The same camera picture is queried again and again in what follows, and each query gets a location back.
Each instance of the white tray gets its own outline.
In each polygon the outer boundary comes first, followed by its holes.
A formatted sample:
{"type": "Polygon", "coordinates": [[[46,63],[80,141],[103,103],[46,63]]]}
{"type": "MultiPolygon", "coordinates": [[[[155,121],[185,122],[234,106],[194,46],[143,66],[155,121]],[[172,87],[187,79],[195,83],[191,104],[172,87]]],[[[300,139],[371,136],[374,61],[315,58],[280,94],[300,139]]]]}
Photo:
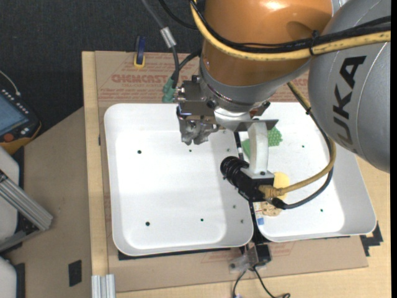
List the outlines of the white tray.
{"type": "MultiPolygon", "coordinates": [[[[327,165],[323,137],[301,105],[272,103],[261,118],[279,119],[276,128],[282,134],[280,145],[269,147],[269,171],[287,174],[293,184],[327,165]]],[[[246,133],[240,137],[242,141],[248,138],[246,133]]],[[[289,192],[284,202],[294,203],[309,196],[325,178],[289,192]]],[[[322,194],[276,217],[264,216],[257,209],[256,219],[260,232],[273,242],[366,234],[377,223],[355,155],[340,146],[332,181],[322,194]]]]}
{"type": "Polygon", "coordinates": [[[220,173],[231,132],[181,142],[174,104],[116,104],[104,117],[116,247],[141,256],[245,245],[249,204],[220,173]]]}

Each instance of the blue clip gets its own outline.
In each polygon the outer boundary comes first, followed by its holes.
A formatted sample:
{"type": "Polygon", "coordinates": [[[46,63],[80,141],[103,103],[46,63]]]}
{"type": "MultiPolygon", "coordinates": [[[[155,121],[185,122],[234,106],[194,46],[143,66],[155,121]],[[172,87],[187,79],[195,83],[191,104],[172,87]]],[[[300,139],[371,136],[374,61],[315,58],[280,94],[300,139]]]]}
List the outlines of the blue clip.
{"type": "Polygon", "coordinates": [[[136,53],[134,56],[134,66],[137,68],[142,68],[145,66],[145,56],[144,56],[144,52],[145,52],[145,41],[146,38],[145,37],[140,37],[138,36],[137,40],[136,40],[136,53]]]}

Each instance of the black connector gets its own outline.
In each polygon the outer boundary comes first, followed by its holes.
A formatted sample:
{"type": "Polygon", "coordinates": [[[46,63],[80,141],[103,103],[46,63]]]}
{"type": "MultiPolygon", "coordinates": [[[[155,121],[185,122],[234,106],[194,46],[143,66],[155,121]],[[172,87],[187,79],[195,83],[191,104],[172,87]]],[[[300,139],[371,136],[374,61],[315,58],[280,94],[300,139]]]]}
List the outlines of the black connector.
{"type": "Polygon", "coordinates": [[[240,195],[249,202],[260,202],[265,200],[265,195],[260,192],[259,186],[273,185],[274,178],[252,179],[242,168],[248,168],[249,163],[235,156],[226,157],[221,163],[221,172],[225,179],[239,189],[240,195]]]}
{"type": "Polygon", "coordinates": [[[276,208],[282,209],[282,210],[285,210],[286,209],[286,205],[287,205],[283,200],[279,199],[278,197],[275,197],[275,198],[272,199],[272,204],[276,208]]]}
{"type": "Polygon", "coordinates": [[[264,266],[272,260],[269,246],[267,244],[255,245],[255,248],[258,255],[258,263],[255,266],[264,266]]]}

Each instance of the black background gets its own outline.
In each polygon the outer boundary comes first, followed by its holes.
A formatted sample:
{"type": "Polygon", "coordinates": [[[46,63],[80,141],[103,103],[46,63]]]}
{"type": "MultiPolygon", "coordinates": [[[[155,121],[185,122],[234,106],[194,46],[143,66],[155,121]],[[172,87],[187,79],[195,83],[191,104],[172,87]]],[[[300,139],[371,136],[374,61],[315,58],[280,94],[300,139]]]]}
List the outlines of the black background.
{"type": "MultiPolygon", "coordinates": [[[[157,0],[148,0],[177,40],[177,51],[198,49],[197,31],[175,23],[157,0]]],[[[192,22],[187,0],[165,0],[192,22]]],[[[168,52],[139,0],[0,0],[0,70],[18,86],[42,121],[42,132],[83,105],[81,52],[135,49],[168,52]]],[[[0,83],[6,83],[0,76],[0,83]]]]}

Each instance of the cardboard sheet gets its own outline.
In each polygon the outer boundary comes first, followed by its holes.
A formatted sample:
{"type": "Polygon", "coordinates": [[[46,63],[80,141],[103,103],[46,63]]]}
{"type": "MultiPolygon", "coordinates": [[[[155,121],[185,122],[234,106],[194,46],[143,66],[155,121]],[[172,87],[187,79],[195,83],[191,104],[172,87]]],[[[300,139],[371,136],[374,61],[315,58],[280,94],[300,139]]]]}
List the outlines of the cardboard sheet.
{"type": "Polygon", "coordinates": [[[14,265],[25,264],[26,297],[90,297],[85,156],[83,109],[25,146],[24,190],[53,216],[48,231],[6,255],[14,265]]]}
{"type": "MultiPolygon", "coordinates": [[[[142,69],[133,66],[133,55],[125,52],[95,52],[109,269],[110,273],[115,274],[116,290],[138,291],[235,280],[237,275],[230,273],[228,266],[230,260],[240,255],[237,248],[119,260],[118,250],[112,240],[103,116],[108,107],[119,102],[161,102],[162,88],[174,69],[170,53],[146,53],[146,65],[142,69]]],[[[180,82],[190,79],[197,74],[197,70],[196,58],[182,69],[180,82]]],[[[307,80],[307,73],[294,80],[306,96],[307,80]]],[[[271,102],[294,100],[286,85],[281,86],[270,99],[271,102]]],[[[269,246],[272,261],[261,270],[264,277],[368,266],[360,237],[269,243],[269,246]]]]}

